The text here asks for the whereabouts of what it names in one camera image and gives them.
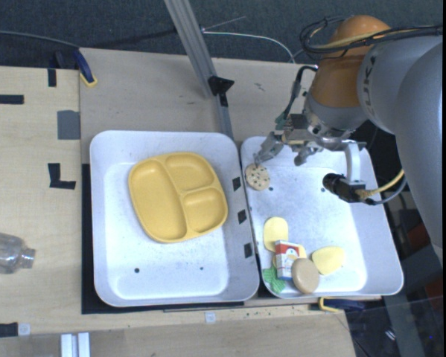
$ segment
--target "beige round object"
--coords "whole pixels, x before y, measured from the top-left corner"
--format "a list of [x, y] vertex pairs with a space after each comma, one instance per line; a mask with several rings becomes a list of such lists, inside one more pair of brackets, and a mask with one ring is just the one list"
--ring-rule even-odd
[[262, 165], [250, 164], [245, 171], [247, 184], [256, 190], [264, 190], [269, 187], [270, 177], [267, 169]]
[[311, 294], [319, 286], [319, 271], [310, 259], [298, 258], [292, 264], [292, 280], [300, 292]]

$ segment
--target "bottle cap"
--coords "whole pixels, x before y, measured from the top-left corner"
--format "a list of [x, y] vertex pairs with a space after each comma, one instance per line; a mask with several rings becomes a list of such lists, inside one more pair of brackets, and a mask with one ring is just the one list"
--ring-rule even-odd
[[21, 267], [31, 268], [34, 263], [34, 257], [36, 256], [36, 250], [33, 248], [25, 248], [21, 255]]

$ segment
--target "gray carpet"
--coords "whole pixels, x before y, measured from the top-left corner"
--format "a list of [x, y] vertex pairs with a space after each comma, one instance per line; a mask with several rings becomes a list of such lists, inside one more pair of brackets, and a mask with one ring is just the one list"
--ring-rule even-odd
[[[443, 20], [443, 0], [190, 0], [204, 28], [239, 17], [212, 30], [268, 36], [293, 53], [299, 31], [324, 16], [369, 14], [390, 26], [431, 25]], [[84, 47], [183, 54], [176, 35], [144, 39], [171, 29], [163, 0], [0, 0], [0, 30], [49, 36]], [[271, 42], [207, 36], [212, 56], [285, 62], [288, 55]], [[66, 46], [0, 35], [0, 65], [48, 66]], [[310, 62], [301, 55], [298, 62]]]

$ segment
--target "white tray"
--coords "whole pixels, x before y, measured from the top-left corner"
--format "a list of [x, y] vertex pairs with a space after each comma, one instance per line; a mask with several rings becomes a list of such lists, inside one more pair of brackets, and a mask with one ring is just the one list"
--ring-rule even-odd
[[[263, 137], [246, 139], [241, 147], [243, 170], [254, 162]], [[296, 153], [287, 146], [275, 158], [265, 161], [270, 189], [256, 191], [246, 187], [251, 219], [261, 260], [261, 269], [270, 268], [273, 252], [264, 247], [264, 223], [280, 216], [289, 225], [289, 241], [301, 244], [310, 256], [315, 250], [337, 245], [346, 252], [345, 265], [329, 275], [321, 275], [318, 289], [303, 295], [290, 281], [276, 294], [279, 298], [326, 296], [393, 295], [403, 286], [403, 272], [393, 243], [383, 205], [349, 204], [324, 191], [327, 173], [347, 173], [344, 152], [324, 150], [309, 156], [296, 167]], [[360, 154], [361, 179], [369, 189], [376, 187], [372, 161], [364, 149]]]
[[[169, 152], [198, 153], [214, 168], [229, 209], [217, 230], [159, 243], [141, 228], [128, 173], [138, 161]], [[220, 303], [255, 294], [254, 242], [238, 151], [230, 138], [205, 132], [105, 131], [91, 142], [90, 167], [94, 283], [103, 301], [119, 307]]]

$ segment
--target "small milk carton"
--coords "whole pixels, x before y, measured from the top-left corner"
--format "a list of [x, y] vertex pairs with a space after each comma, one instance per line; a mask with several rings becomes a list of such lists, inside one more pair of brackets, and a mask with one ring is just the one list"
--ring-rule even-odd
[[275, 241], [275, 267], [277, 277], [292, 279], [292, 263], [299, 257], [299, 245], [287, 241]]

